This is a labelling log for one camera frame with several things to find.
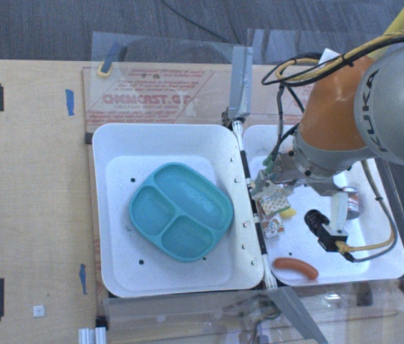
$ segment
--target wooden table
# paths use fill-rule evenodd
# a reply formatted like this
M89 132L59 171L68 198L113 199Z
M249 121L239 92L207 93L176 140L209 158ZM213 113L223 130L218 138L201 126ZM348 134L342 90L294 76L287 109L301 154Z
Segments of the wooden table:
M97 217L91 209L82 77L89 66L0 60L0 343L76 343L78 329L95 326L92 220ZM404 297L395 284L388 287L393 287L397 314L337 324L322 318L330 342L359 343L358 333L367 337L368 330L369 343L404 343ZM312 298L305 302L312 313ZM34 317L34 306L40 305L45 315Z

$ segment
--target red sausage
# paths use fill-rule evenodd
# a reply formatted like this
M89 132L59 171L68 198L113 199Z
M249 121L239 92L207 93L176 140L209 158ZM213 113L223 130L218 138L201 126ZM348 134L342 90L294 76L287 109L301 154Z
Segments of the red sausage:
M279 257L274 260L274 267L277 269L291 269L301 272L311 280L318 278L318 270L312 265L307 264L299 259L293 259L292 257Z

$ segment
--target teal divided plate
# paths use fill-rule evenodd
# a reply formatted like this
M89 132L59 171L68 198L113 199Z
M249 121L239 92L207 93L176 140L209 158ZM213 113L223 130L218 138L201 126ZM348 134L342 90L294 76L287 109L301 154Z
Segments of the teal divided plate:
M134 193L133 226L166 254L182 262L203 258L234 217L231 200L207 178L181 163L167 163Z

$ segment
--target gray floor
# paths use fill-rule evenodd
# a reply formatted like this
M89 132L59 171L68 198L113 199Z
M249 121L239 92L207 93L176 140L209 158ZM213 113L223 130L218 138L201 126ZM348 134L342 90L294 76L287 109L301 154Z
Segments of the gray floor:
M404 0L166 0L227 41L248 29L382 34ZM93 32L221 42L160 0L0 0L0 59L89 60ZM390 165L404 238L404 167Z

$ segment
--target white tray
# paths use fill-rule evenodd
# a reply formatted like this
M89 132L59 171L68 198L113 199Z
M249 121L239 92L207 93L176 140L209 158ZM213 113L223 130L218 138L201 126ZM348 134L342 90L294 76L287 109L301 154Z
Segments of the white tray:
M253 180L259 170L264 168L262 161L274 147L276 138L277 129L273 125L256 125L246 129L244 147ZM281 151L291 148L292 139L289 137L282 144ZM385 196L384 200L388 203L374 160L369 160L369 164L379 191ZM337 175L335 183L340 187L353 186L359 191L361 215L359 218L346 223L347 243L351 246L361 246L388 239L390 236L388 219L379 203L374 199L374 194L360 163L353 165L350 171ZM323 214L330 216L331 198L318 195L310 187L300 186L289 197L289 202L297 210L297 215L291 219L284 219L284 233L278 237L266 239L270 264L272 266L272 262L277 257L295 257L317 268L319 276L316 280L308 280L300 273L272 267L272 272L276 278L284 284L302 286L396 279L404 274L404 246L400 237L398 237L395 248L381 257L362 263L348 262L337 252L323 250L317 243L316 236L304 222L304 215L310 209L318 209ZM353 254L361 258L376 252L379 250L354 252Z
M92 140L102 278L118 297L249 289L264 274L234 134L217 125L108 124ZM178 262L135 230L128 206L159 166L180 162L217 185L234 205L229 230L197 262Z

